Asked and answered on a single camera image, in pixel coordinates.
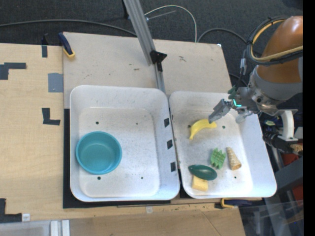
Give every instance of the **dark green vegetable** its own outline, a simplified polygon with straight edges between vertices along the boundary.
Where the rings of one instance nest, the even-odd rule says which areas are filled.
[[[214,180],[218,176],[214,169],[206,165],[194,164],[190,165],[188,169],[191,174],[204,180]]]

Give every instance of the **green light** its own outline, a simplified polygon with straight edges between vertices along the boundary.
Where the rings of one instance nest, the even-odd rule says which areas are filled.
[[[237,105],[235,99],[233,99],[233,103],[234,103],[234,105],[235,105],[236,107],[241,107],[241,106],[242,106],[242,105]]]

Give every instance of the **yellow banana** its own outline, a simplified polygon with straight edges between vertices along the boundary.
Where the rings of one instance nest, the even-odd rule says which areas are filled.
[[[189,139],[192,140],[194,135],[198,133],[201,129],[204,128],[216,128],[217,124],[213,121],[209,123],[208,119],[200,119],[196,121],[191,127],[190,127],[190,137]]]

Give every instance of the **round bowl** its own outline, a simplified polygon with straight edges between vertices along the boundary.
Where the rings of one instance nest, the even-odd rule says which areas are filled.
[[[95,131],[79,140],[75,156],[84,170],[100,175],[117,168],[122,159],[122,148],[111,134]]]

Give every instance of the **yellow sponge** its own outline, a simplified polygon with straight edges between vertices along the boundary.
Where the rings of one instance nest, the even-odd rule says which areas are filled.
[[[200,191],[207,191],[208,190],[208,181],[193,176],[192,179],[192,186],[193,189],[200,190]]]

